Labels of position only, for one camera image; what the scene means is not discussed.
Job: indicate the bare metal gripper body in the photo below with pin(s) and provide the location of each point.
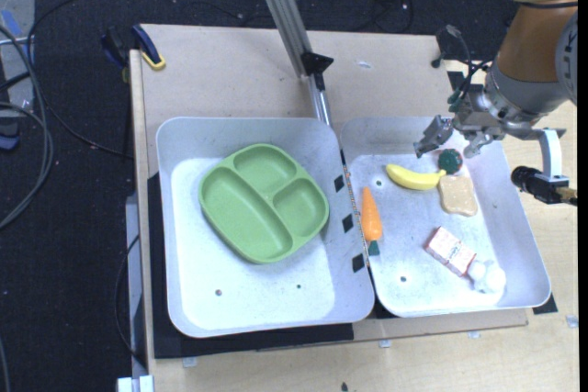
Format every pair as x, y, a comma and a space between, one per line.
482, 115

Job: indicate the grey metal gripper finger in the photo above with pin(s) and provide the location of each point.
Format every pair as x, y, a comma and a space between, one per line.
434, 135
478, 144

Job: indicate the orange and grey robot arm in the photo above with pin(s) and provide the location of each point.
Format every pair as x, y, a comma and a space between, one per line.
533, 36

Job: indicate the yellow banana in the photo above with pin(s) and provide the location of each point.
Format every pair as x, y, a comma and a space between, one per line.
413, 180

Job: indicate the tan bread slice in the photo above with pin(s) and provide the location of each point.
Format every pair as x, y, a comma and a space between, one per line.
457, 195

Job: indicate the orange carrot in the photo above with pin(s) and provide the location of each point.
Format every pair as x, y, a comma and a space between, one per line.
370, 218

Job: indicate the thin black and white rod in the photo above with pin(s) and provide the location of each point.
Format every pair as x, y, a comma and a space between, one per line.
354, 206

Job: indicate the pink and white carton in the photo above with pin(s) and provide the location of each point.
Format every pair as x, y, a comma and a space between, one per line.
449, 251

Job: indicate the white plastic tray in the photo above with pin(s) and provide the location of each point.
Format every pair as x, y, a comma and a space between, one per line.
413, 252
257, 289

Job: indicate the white lumpy toy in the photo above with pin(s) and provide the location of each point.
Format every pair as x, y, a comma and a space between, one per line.
489, 279

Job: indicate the green divided plate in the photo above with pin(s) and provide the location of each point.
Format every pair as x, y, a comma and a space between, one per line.
239, 206

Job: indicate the brown cardboard board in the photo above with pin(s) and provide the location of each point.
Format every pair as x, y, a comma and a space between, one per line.
220, 78

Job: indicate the black cylinder on white bracket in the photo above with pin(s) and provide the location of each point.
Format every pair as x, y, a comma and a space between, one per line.
537, 184

